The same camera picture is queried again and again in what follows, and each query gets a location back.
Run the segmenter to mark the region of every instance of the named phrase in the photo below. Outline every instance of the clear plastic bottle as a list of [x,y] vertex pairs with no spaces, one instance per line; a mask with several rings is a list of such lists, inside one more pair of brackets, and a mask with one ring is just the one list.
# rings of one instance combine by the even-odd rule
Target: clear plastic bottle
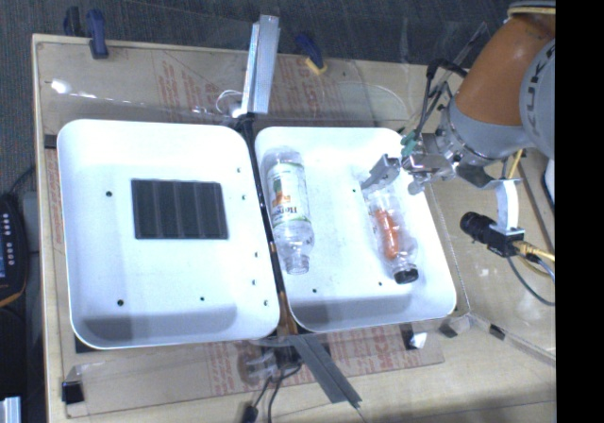
[[288,274],[306,274],[314,231],[302,157],[289,146],[279,146],[266,152],[261,166],[279,260]]
[[417,280],[417,241],[405,226],[393,185],[364,195],[372,217],[379,255],[389,266],[394,280],[400,284]]

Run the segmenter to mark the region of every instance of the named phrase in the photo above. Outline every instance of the black electronic device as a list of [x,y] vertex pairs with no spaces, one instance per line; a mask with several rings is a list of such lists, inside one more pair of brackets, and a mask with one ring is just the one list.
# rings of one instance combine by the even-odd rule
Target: black electronic device
[[0,307],[25,288],[27,242],[19,211],[9,195],[0,196]]

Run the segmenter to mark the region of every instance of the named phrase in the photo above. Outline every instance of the white label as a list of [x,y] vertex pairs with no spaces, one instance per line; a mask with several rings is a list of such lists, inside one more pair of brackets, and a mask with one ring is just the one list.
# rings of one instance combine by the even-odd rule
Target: white label
[[267,174],[268,210],[273,226],[292,220],[309,220],[304,168],[300,164],[282,162]]

